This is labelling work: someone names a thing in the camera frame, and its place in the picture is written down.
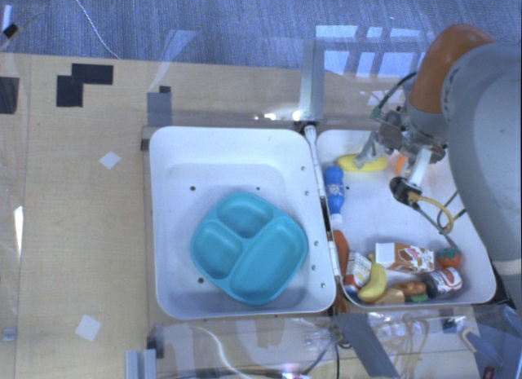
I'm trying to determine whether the white plastic tray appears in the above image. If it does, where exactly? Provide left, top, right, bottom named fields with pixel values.
left=315, top=127, right=498, bottom=310
left=148, top=125, right=338, bottom=322

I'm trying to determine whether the orange-red sausage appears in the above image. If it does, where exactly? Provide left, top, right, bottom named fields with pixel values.
left=331, top=228, right=352, bottom=280

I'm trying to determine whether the pale wood board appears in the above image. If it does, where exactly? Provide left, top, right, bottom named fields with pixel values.
left=0, top=51, right=507, bottom=379

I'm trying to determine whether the red and white can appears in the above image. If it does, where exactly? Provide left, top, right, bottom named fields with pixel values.
left=425, top=267, right=464, bottom=300

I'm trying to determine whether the brown and green toy burger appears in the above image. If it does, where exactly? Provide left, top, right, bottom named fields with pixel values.
left=392, top=280, right=430, bottom=304

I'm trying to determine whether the blue divided plate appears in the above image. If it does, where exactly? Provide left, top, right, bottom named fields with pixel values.
left=189, top=190, right=309, bottom=306

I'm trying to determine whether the yellow banana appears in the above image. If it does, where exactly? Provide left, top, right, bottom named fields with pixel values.
left=356, top=253, right=388, bottom=304

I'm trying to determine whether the red strawberry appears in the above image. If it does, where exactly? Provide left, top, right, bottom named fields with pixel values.
left=435, top=246, right=463, bottom=270

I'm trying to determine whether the white can with yellow print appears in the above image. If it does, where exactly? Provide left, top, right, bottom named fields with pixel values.
left=343, top=250, right=374, bottom=293

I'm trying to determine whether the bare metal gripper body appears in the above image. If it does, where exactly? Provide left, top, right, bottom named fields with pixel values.
left=374, top=108, right=448, bottom=165

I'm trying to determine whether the yellow flat toy food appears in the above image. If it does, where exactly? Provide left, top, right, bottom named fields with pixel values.
left=337, top=153, right=389, bottom=174

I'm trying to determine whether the blue bottle with white cap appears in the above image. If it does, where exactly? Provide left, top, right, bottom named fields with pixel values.
left=322, top=165, right=347, bottom=224

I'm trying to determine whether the beige wedge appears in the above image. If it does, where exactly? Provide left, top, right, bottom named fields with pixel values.
left=374, top=287, right=406, bottom=306

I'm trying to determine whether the black cylinder on white bracket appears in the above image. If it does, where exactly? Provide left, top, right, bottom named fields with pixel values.
left=388, top=148, right=432, bottom=208

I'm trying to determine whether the white and orange carton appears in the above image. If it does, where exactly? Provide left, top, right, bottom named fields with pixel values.
left=374, top=241, right=436, bottom=275

